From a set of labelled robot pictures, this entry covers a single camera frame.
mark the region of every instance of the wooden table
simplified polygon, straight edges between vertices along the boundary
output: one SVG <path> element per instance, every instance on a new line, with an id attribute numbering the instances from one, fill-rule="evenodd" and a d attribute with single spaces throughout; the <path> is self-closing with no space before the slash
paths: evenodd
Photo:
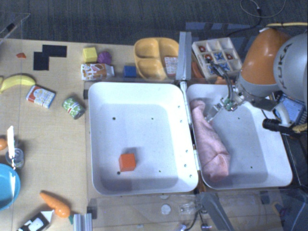
<path id="1" fill-rule="evenodd" d="M 49 71 L 34 71 L 34 52 L 41 52 L 43 44 L 67 46 L 67 57 L 50 57 Z M 88 193 L 93 193 L 87 163 L 90 156 L 87 150 L 89 148 L 87 116 L 85 114 L 74 120 L 62 108 L 62 103 L 66 98 L 74 96 L 87 107 L 87 102 L 83 100 L 84 82 L 81 80 L 80 65 L 83 63 L 83 48 L 93 46 L 96 47 L 97 52 L 111 53 L 112 65 L 117 74 L 121 73 L 124 65 L 134 64 L 133 46 L 34 40 L 23 40 L 21 45 L 21 41 L 17 39 L 9 39 L 0 46 L 0 71 L 1 68 L 7 68 L 8 64 L 13 66 L 22 64 L 23 73 L 33 76 L 38 85 L 56 92 L 56 97 L 49 109 L 26 100 L 28 86 L 12 87 L 0 95 L 0 104 L 5 103 L 5 109 L 1 107 L 4 112 L 0 115 L 0 136 L 6 134 L 7 128 L 13 123 L 18 147 L 25 152 L 25 166 L 19 171 L 22 185 L 20 194 L 13 206 L 0 212 L 1 230 L 12 228 L 12 231 L 15 231 L 39 211 L 49 210 L 39 196 L 42 190 L 61 197 L 70 205 L 74 213 L 83 215 L 87 212 L 90 200 Z M 19 53 L 17 51 L 24 52 L 26 59 L 16 58 L 15 55 Z M 6 150 L 0 151 L 0 163 L 5 163 L 5 152 Z M 182 203 L 180 195 L 136 196 L 127 201 L 121 198 L 102 197 L 99 201 L 106 204 L 108 216 L 111 218 L 109 223 L 114 222 L 115 225 L 94 228 L 95 231 L 172 231 L 180 222 L 177 219 L 180 215 L 179 206 Z M 171 215 L 160 212 L 163 203 L 168 203 L 172 207 Z M 245 217 L 237 218 L 236 211 L 241 208 L 236 208 L 228 211 L 233 214 L 231 222 L 234 225 L 240 226 L 243 223 L 248 225 L 249 220 L 253 221 L 256 216 L 258 218 L 258 215 L 266 214 L 266 210 L 264 212 L 260 207 L 256 207 L 259 213 L 257 210 L 248 211 Z M 112 210 L 122 211 L 130 220 L 130 224 L 125 225 L 125 220 L 120 220 L 120 216 L 112 216 Z M 274 220 L 277 217 L 272 215 L 268 219 Z M 275 227 L 281 227 L 278 221 L 274 224 Z M 71 231 L 73 226 L 68 219 L 54 215 L 48 230 Z M 191 230 L 200 230 L 200 223 Z"/>

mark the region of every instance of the yellow block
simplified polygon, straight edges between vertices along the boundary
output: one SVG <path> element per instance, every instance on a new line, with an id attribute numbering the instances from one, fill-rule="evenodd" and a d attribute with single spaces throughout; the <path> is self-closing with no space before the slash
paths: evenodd
<path id="1" fill-rule="evenodd" d="M 95 47 L 83 49 L 83 60 L 85 63 L 97 62 L 97 53 Z"/>

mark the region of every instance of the green can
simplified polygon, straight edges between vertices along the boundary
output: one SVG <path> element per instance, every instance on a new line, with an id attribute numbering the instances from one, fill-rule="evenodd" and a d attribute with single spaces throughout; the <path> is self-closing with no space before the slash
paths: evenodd
<path id="1" fill-rule="evenodd" d="M 74 97 L 69 97 L 64 101 L 62 107 L 74 118 L 75 120 L 85 113 L 85 108 L 78 103 Z"/>

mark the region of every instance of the gray floor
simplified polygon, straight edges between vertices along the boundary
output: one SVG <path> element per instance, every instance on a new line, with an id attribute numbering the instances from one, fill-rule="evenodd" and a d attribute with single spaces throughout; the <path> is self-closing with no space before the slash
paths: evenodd
<path id="1" fill-rule="evenodd" d="M 255 0 L 263 16 L 277 13 L 284 0 Z M 308 0 L 286 0 L 270 22 L 307 21 Z M 253 25 L 240 0 L 0 0 L 0 12 L 31 13 L 24 38 L 74 42 L 134 44 L 144 37 L 177 39 L 190 22 Z M 253 14 L 252 2 L 242 5 Z"/>

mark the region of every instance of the tic-tac-toe board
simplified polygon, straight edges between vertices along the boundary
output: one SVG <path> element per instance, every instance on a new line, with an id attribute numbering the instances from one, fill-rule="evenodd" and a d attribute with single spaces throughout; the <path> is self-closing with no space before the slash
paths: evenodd
<path id="1" fill-rule="evenodd" d="M 219 64 L 229 76 L 235 76 L 242 68 L 242 61 L 230 38 L 218 38 L 197 41 L 192 50 L 198 60 L 200 70 L 207 80 L 216 79 L 217 75 L 207 63 L 207 59 Z"/>

